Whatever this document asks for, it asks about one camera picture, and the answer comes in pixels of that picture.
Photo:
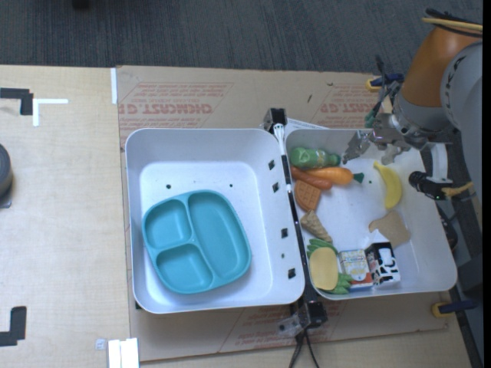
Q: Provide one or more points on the thin black and white rod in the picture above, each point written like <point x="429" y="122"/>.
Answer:
<point x="293" y="209"/>

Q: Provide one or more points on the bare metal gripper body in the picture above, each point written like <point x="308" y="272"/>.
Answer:
<point x="391" y="130"/>

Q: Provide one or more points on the yellow banana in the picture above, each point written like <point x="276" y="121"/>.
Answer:
<point x="392" y="186"/>

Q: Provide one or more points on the white plastic tray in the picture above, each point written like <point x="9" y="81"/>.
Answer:
<point x="353" y="209"/>
<point x="199" y="155"/>

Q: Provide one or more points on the tan ice cream cone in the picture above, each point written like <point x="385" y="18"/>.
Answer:
<point x="314" y="224"/>

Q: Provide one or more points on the grey round roll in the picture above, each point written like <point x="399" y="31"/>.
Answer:
<point x="4" y="175"/>

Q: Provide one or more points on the white paper sheet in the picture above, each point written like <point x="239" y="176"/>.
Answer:
<point x="303" y="124"/>

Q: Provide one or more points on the tan bread slice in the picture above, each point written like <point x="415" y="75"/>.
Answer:
<point x="391" y="228"/>

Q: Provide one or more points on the green plastic bottle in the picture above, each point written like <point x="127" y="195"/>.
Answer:
<point x="310" y="158"/>

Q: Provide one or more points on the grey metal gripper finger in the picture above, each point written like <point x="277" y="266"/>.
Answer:
<point x="356" y="146"/>
<point x="389" y="155"/>

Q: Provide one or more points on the brown cardboard board red print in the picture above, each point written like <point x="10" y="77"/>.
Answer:
<point x="230" y="98"/>

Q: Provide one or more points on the black and white milk carton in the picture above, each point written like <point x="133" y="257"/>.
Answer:
<point x="383" y="265"/>

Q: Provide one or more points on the yellow and white carton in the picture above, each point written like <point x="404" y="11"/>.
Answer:
<point x="354" y="268"/>

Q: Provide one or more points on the yellow corn with green leaves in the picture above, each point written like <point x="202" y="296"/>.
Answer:
<point x="324" y="268"/>

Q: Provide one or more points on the black cylinder on white bracket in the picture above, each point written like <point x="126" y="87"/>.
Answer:
<point x="424" y="180"/>

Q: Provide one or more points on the brown waffle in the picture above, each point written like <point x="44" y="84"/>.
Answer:
<point x="307" y="196"/>

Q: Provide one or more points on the blue divided plate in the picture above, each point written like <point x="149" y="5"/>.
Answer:
<point x="199" y="240"/>

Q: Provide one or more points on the orange-red sausage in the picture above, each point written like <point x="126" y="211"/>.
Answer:
<point x="310" y="178"/>

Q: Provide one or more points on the orange carrot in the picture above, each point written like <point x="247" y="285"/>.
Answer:
<point x="333" y="175"/>

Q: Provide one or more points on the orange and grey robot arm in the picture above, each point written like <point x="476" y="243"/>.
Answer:
<point x="429" y="71"/>

